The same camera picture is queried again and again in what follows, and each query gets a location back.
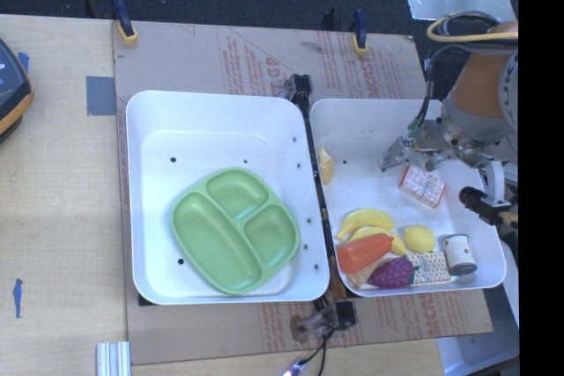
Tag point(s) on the yellow banana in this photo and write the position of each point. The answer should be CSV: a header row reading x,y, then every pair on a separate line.
x,y
365,218
394,237

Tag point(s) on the pale yellow bread slice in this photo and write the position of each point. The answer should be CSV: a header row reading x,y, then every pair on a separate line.
x,y
359,277

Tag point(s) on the yellow lemon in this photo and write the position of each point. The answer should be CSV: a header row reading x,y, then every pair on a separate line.
x,y
418,238

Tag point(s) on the green divided plate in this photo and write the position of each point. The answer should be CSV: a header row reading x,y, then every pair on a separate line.
x,y
220,233

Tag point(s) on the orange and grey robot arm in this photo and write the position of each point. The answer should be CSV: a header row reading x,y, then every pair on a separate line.
x,y
478,88

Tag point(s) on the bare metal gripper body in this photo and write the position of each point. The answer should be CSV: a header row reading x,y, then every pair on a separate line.
x,y
440,142

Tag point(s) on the white can with dots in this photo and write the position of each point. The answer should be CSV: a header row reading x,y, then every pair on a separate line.
x,y
459,253

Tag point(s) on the brown cardboard board red print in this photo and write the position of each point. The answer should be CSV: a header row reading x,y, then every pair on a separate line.
x,y
264,57

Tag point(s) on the white plastic tray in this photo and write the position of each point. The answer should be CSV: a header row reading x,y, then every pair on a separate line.
x,y
211,123
370,185

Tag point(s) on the thin black and white rod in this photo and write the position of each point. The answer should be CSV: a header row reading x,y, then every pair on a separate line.
x,y
318,189

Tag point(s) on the black cylinder on white bracket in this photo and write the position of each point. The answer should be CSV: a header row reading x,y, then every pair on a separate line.
x,y
478,198

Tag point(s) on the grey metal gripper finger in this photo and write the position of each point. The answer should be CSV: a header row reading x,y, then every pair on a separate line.
x,y
434,161
396,154

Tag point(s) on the orange and white carton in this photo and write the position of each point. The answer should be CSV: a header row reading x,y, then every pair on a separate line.
x,y
422,186
434,267

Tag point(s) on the yellow cheese wedge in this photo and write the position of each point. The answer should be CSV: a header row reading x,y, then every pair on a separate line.
x,y
326,165

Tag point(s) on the purple grapes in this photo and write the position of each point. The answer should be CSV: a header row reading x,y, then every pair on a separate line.
x,y
392,274

